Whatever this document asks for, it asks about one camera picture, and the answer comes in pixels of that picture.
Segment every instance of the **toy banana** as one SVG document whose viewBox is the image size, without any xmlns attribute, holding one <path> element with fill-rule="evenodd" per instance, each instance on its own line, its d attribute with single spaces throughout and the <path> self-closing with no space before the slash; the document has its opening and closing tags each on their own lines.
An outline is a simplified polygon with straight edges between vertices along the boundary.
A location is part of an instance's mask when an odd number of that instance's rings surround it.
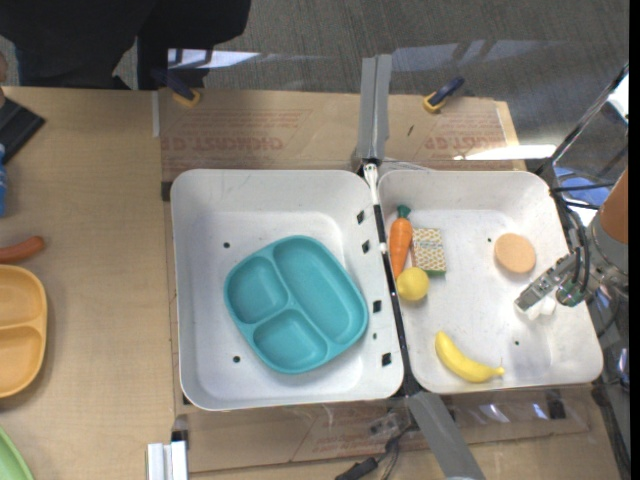
<svg viewBox="0 0 640 480">
<path fill-rule="evenodd" d="M 504 374 L 502 366 L 492 368 L 465 356 L 444 331 L 436 334 L 436 354 L 447 368 L 469 382 L 484 382 Z"/>
</svg>

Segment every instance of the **table surface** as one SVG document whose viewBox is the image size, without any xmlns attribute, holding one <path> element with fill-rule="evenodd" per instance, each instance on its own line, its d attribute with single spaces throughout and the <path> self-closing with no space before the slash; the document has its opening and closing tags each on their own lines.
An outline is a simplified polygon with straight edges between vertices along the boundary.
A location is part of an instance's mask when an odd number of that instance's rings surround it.
<svg viewBox="0 0 640 480">
<path fill-rule="evenodd" d="M 27 389 L 0 399 L 0 426 L 39 480 L 145 478 L 147 444 L 168 442 L 175 411 L 167 203 L 151 94 L 5 92 L 46 120 L 7 166 L 0 245 L 45 239 L 19 265 L 42 281 L 49 321 L 42 369 Z M 600 412 L 593 404 L 588 413 L 587 432 L 472 451 L 487 478 L 616 478 Z M 196 477 L 325 479 L 353 462 Z M 401 454 L 393 478 L 418 477 L 443 478 L 435 457 Z"/>
</svg>

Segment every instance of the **white tray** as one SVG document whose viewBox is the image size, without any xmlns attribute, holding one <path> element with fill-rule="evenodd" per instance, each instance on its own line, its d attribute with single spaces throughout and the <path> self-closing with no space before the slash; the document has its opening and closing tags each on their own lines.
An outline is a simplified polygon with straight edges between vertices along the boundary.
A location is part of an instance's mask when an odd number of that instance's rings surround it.
<svg viewBox="0 0 640 480">
<path fill-rule="evenodd" d="M 425 389 L 550 386 L 600 374 L 602 352 L 585 304 L 558 306 L 534 321 L 514 309 L 529 281 L 568 251 L 542 180 L 524 172 L 392 171 L 379 190 L 387 227 L 402 203 L 415 226 L 443 234 L 446 275 L 432 276 L 424 301 L 402 302 L 411 367 Z M 229 410 L 372 400 L 398 391 L 404 368 L 364 180 L 346 171 L 194 170 L 175 180 L 171 201 L 180 379 L 191 402 Z M 533 243 L 538 261 L 530 275 L 509 277 L 495 265 L 493 243 L 507 231 Z M 246 256 L 295 234 L 320 240 L 343 264 L 367 301 L 370 322 L 363 338 L 333 361 L 287 375 L 266 366 L 245 342 L 222 287 Z M 474 358 L 501 363 L 505 375 L 482 384 L 457 378 L 436 357 L 440 329 Z"/>
</svg>

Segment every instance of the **person's leg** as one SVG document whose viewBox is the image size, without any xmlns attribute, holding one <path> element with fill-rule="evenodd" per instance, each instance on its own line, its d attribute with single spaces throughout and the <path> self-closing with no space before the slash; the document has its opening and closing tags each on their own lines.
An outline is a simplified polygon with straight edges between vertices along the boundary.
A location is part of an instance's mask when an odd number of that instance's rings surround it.
<svg viewBox="0 0 640 480">
<path fill-rule="evenodd" d="M 242 34 L 250 8 L 251 0 L 159 1 L 138 35 L 139 88 L 158 87 L 151 70 L 167 68 L 170 48 L 209 50 Z M 187 82 L 198 85 L 196 80 Z"/>
<path fill-rule="evenodd" d="M 0 0 L 21 85 L 117 88 L 113 70 L 159 0 Z"/>
</svg>

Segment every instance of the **yellow ball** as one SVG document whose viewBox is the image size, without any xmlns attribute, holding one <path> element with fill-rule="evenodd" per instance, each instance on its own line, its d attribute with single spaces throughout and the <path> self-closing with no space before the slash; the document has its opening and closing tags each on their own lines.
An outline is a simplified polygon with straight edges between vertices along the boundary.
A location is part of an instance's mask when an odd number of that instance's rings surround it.
<svg viewBox="0 0 640 480">
<path fill-rule="evenodd" d="M 404 269 L 396 279 L 398 295 L 410 301 L 420 300 L 429 291 L 429 276 L 420 267 Z"/>
</svg>

